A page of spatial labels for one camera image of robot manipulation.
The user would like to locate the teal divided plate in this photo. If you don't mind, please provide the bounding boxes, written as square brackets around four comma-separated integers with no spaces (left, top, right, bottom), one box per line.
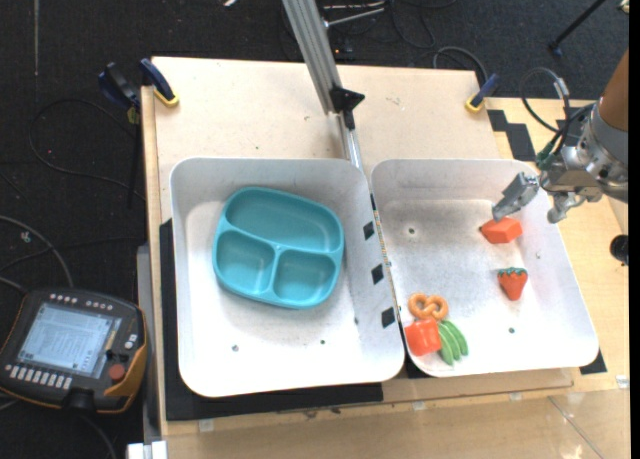
[211,185,346,311]

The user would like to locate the orange block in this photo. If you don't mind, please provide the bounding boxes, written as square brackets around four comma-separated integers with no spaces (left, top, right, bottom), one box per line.
[480,216,524,246]

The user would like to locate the orange pretzel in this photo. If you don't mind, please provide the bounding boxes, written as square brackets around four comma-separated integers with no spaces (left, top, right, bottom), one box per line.
[407,292,450,322]

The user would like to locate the white plastic tray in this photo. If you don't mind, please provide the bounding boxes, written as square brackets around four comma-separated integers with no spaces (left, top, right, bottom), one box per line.
[168,156,407,399]
[369,158,601,379]

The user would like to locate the green pea pods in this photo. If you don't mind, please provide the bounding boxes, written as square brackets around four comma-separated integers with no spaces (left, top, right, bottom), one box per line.
[437,319,471,367]

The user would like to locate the thin black and white rod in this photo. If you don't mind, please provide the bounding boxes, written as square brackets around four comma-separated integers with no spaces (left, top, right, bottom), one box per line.
[341,115,404,322]

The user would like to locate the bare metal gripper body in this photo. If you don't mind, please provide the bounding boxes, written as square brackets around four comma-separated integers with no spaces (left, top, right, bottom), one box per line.
[538,143,630,204]

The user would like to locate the red strawberry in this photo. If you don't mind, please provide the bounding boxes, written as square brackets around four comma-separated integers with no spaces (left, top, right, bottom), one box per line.
[496,266,530,302]

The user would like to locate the pale wood board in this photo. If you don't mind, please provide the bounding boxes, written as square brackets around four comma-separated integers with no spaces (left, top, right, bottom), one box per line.
[149,55,575,406]

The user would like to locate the orange bell pepper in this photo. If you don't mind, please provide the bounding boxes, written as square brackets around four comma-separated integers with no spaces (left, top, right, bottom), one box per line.
[403,317,444,358]

